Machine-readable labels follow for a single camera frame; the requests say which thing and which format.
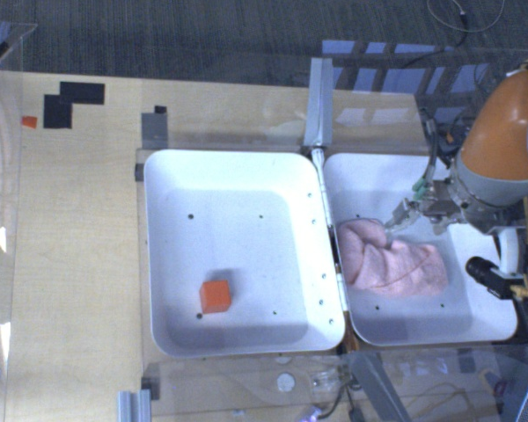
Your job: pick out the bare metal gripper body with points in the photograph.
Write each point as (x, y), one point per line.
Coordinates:
(440, 202)

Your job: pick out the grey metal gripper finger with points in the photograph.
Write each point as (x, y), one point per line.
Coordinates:
(401, 211)
(404, 227)

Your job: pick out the pink cloth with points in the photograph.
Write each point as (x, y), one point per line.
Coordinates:
(391, 266)

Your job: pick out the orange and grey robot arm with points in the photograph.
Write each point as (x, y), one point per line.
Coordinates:
(497, 147)

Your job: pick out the white plastic tray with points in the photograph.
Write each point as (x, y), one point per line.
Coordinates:
(242, 253)
(422, 319)

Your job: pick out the pale wood board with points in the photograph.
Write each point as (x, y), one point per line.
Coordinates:
(229, 117)

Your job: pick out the orange cube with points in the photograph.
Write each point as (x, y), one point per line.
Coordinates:
(215, 296)

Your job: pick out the black cylinder on white bracket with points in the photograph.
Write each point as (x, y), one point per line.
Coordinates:
(493, 275)

